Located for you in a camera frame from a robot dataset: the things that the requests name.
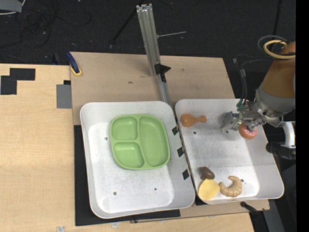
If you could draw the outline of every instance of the black clamp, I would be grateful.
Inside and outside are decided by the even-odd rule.
[[[154,68],[155,73],[160,74],[162,82],[166,83],[165,73],[168,72],[171,68],[162,64],[156,64]]]

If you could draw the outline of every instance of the green plate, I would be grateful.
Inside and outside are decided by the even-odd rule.
[[[155,169],[170,158],[169,140],[164,124],[151,115],[123,115],[110,125],[112,154],[125,169]]]

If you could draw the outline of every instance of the croissant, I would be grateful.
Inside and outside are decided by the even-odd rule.
[[[228,178],[233,181],[233,183],[229,187],[226,187],[223,182],[220,182],[220,192],[226,197],[235,198],[242,192],[241,180],[236,176],[229,176]]]

